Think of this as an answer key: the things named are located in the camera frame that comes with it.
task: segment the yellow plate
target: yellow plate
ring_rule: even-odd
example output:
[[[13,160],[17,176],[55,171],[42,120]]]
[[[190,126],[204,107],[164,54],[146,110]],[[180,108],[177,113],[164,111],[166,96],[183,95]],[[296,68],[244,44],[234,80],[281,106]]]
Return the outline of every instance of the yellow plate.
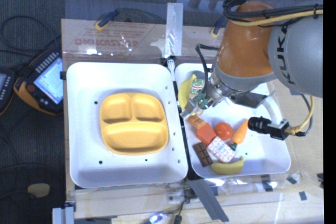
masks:
[[[116,93],[100,107],[101,135],[117,154],[140,155],[160,151],[168,143],[167,119],[161,102],[145,93]]]

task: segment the pink and white checkered block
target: pink and white checkered block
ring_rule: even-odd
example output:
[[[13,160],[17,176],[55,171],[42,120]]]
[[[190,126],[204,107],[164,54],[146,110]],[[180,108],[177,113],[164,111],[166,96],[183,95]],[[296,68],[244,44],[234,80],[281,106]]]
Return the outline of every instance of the pink and white checkered block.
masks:
[[[229,161],[231,161],[236,154],[236,152],[233,151],[218,136],[212,140],[212,142],[207,147],[207,150],[223,163],[228,163]]]

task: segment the brown chocolate bar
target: brown chocolate bar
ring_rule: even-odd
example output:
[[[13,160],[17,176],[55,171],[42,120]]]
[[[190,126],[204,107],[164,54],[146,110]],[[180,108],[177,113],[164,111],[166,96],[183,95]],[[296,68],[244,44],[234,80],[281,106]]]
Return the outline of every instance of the brown chocolate bar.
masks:
[[[203,167],[212,163],[212,159],[209,152],[206,150],[206,145],[204,143],[200,142],[193,145],[193,149]]]

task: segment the white tray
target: white tray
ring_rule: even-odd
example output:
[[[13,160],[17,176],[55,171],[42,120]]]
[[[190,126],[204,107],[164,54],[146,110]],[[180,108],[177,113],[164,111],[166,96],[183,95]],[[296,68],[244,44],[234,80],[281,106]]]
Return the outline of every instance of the white tray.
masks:
[[[164,107],[169,141],[156,153],[119,155],[104,145],[100,104],[119,92],[154,95]],[[171,183],[188,164],[170,72],[155,64],[74,63],[67,70],[70,176],[82,188]]]
[[[201,64],[183,63],[178,65],[175,69],[177,86],[180,87],[180,84],[189,79],[195,70],[204,71]],[[265,95],[269,94],[266,83],[259,85],[253,92]],[[223,100],[214,108],[204,110],[200,118],[208,122],[213,128],[217,123],[224,121],[229,123],[233,129],[236,130],[245,119],[252,116],[263,116],[270,119],[270,115],[263,105],[252,109],[233,104],[230,99]],[[203,167],[201,165],[192,147],[194,144],[200,142],[195,136],[195,127],[187,121],[184,123],[193,170],[203,178],[228,177],[212,171],[210,166]],[[210,156],[213,162],[217,162],[211,154]],[[245,157],[246,160],[244,162],[244,168],[237,174],[238,176],[280,174],[286,172],[291,163],[285,141],[270,138],[269,134],[259,134],[251,130],[247,131],[244,141],[237,146],[233,161],[239,159],[241,156]]]

